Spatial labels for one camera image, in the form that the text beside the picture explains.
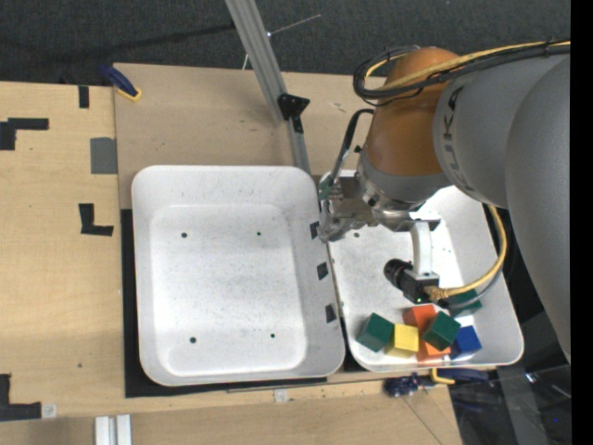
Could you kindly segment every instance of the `blue block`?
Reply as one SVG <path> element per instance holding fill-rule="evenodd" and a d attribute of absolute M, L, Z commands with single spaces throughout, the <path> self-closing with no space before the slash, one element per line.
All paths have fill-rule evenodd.
<path fill-rule="evenodd" d="M 450 358 L 454 360 L 462 354 L 471 354 L 482 349 L 482 343 L 478 335 L 475 334 L 473 326 L 464 326 L 460 328 L 457 337 L 451 345 Z"/>

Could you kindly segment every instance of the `green block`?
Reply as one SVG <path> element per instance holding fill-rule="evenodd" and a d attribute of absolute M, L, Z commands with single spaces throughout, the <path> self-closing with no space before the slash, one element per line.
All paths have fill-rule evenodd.
<path fill-rule="evenodd" d="M 456 303 L 463 303 L 464 301 L 475 299 L 477 293 L 475 290 L 461 293 L 459 295 L 453 295 L 447 299 L 449 306 L 447 307 L 449 314 L 453 317 L 469 316 L 476 313 L 482 308 L 482 302 L 477 300 L 475 303 L 468 305 L 467 307 L 456 307 Z"/>
<path fill-rule="evenodd" d="M 391 335 L 393 335 L 393 329 L 394 325 L 389 320 L 373 313 L 362 324 L 356 340 L 362 346 L 377 352 L 385 347 Z"/>
<path fill-rule="evenodd" d="M 424 331 L 423 340 L 442 351 L 455 341 L 460 328 L 461 323 L 440 311 Z"/>

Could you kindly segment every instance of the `black connector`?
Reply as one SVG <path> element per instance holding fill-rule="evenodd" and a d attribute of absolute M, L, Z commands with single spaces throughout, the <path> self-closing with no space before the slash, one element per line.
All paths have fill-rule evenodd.
<path fill-rule="evenodd" d="M 427 286 L 438 286 L 438 278 L 430 276 L 429 278 L 417 278 L 413 275 L 413 266 L 411 262 L 401 261 L 400 259 L 392 259 L 389 261 L 383 272 L 385 277 L 394 286 L 399 288 L 406 299 L 415 305 L 422 305 L 424 303 L 431 303 L 431 300 L 424 292 Z"/>

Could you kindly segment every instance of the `wooden table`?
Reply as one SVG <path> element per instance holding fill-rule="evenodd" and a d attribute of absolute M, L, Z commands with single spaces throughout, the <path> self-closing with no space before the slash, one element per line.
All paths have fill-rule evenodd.
<path fill-rule="evenodd" d="M 90 87 L 90 107 L 80 108 L 76 86 L 0 83 L 0 121 L 50 120 L 48 131 L 18 131 L 15 151 L 0 151 L 0 374 L 12 374 L 11 403 L 53 403 L 59 417 L 1 424 L 0 443 L 3 437 L 37 443 L 35 434 L 41 439 L 52 433 L 76 441 L 86 437 L 89 417 L 118 413 L 134 414 L 134 435 L 143 437 L 142 443 L 156 443 L 158 421 L 170 424 L 168 434 L 181 434 L 177 443 L 196 443 L 191 430 L 198 426 L 204 437 L 219 434 L 218 442 L 231 442 L 239 429 L 254 443 L 277 442 L 254 435 L 249 424 L 263 417 L 273 417 L 266 437 L 282 437 L 284 443 L 355 443 L 377 431 L 414 443 L 461 443 L 446 388 L 417 394 L 416 407 L 408 402 L 413 398 L 387 398 L 376 380 L 383 376 L 366 373 L 337 373 L 328 384 L 292 388 L 283 404 L 274 403 L 270 389 L 125 399 L 120 208 L 130 207 L 134 173 L 155 162 L 290 164 L 291 159 L 285 129 L 272 123 L 251 72 L 119 68 L 143 90 L 137 105 L 107 87 Z M 303 124 L 313 174 L 321 174 L 337 154 L 351 113 L 362 104 L 351 94 L 347 76 L 284 77 L 290 92 L 313 100 Z M 172 99 L 155 96 L 152 87 Z M 92 174 L 90 140 L 116 137 L 116 121 L 119 175 Z M 368 122 L 361 120 L 355 144 L 364 139 Z M 190 128 L 191 136 L 184 138 Z M 198 136 L 200 143 L 188 148 Z M 159 152 L 164 158 L 148 156 Z M 80 203 L 93 203 L 95 223 L 113 225 L 113 235 L 81 234 Z M 379 417 L 385 428 L 377 425 Z M 220 426 L 205 432 L 216 420 Z"/>

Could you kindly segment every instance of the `gray tape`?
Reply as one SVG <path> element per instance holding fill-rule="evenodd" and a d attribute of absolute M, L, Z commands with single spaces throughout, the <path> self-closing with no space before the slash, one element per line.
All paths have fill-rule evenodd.
<path fill-rule="evenodd" d="M 91 173 L 118 173 L 118 152 L 115 139 L 108 137 L 91 139 Z"/>

